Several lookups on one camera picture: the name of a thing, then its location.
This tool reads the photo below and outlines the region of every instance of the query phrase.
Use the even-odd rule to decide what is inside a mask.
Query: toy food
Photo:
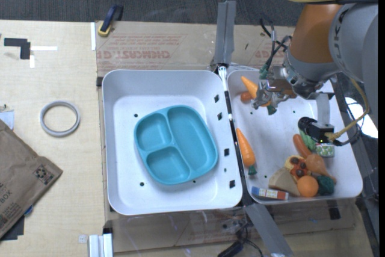
[[[311,175],[307,168],[305,159],[299,155],[291,155],[285,161],[285,168],[289,170],[295,182],[305,175]]]
[[[319,195],[332,195],[334,193],[334,182],[332,178],[329,178],[328,176],[318,176],[317,182],[319,185]]]
[[[261,198],[288,200],[289,193],[280,190],[266,190],[265,188],[251,187],[251,194]]]
[[[242,102],[250,102],[253,99],[250,92],[245,91],[241,93],[241,101]]]
[[[269,187],[275,190],[286,191],[294,196],[301,196],[289,170],[284,167],[278,169],[269,178]]]
[[[298,179],[297,188],[303,197],[314,197],[318,192],[318,182],[313,176],[305,175]]]
[[[241,151],[243,164],[248,167],[248,175],[255,175],[257,171],[254,167],[256,162],[254,152],[245,135],[238,128],[236,129],[236,135],[238,136],[239,150]]]
[[[300,134],[293,135],[293,143],[298,151],[298,154],[300,154],[303,158],[307,158],[310,154],[312,154],[309,148],[305,145]]]
[[[300,129],[300,135],[302,137],[303,142],[305,143],[306,147],[310,149],[310,151],[315,150],[315,140],[313,140],[309,135],[307,135],[304,131]]]
[[[241,80],[246,86],[247,91],[250,93],[251,98],[255,99],[257,97],[258,85],[255,82],[250,81],[248,78],[244,76],[241,76]],[[270,101],[261,106],[265,107],[265,106],[268,106],[269,104],[270,104]]]
[[[307,168],[314,173],[318,173],[322,176],[328,176],[329,178],[332,178],[334,184],[337,182],[336,178],[331,176],[326,169],[324,159],[319,156],[318,154],[312,153],[310,154],[306,159],[306,166]]]

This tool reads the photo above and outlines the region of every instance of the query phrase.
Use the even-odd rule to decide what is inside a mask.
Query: gray metal bar
[[[88,257],[114,257],[112,234],[90,235],[88,237]]]
[[[234,23],[236,1],[218,4],[217,36],[215,39],[215,64],[230,64],[234,51]]]
[[[245,208],[271,256],[293,257],[294,254],[264,205],[254,203]]]

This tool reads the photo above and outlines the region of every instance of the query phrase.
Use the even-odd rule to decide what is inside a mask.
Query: plastic carrot
[[[298,151],[298,154],[300,154],[303,158],[307,158],[310,154],[312,154],[310,149],[305,145],[300,134],[293,135],[293,143]]]
[[[244,91],[241,93],[241,101],[242,102],[250,102],[253,97],[250,95],[250,92]]]
[[[239,150],[241,151],[243,164],[248,167],[248,175],[255,175],[257,173],[254,164],[256,162],[254,152],[248,143],[245,135],[240,129],[236,129],[238,136]]]
[[[244,83],[244,85],[246,86],[247,88],[247,91],[250,93],[250,96],[255,99],[257,97],[257,90],[258,90],[258,85],[253,82],[253,81],[250,81],[248,78],[244,77],[244,76],[241,76],[241,80],[242,82]],[[261,106],[268,106],[270,104],[270,101],[267,102],[266,104],[263,104]]]

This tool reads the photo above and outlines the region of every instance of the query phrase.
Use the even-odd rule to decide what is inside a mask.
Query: blue plate
[[[165,185],[198,178],[218,161],[218,151],[206,123],[186,105],[146,115],[135,125],[134,139],[152,178]]]

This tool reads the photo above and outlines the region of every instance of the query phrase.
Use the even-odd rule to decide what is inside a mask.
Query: toy orange
[[[298,179],[297,188],[301,196],[314,197],[317,195],[319,185],[314,177],[305,175]]]

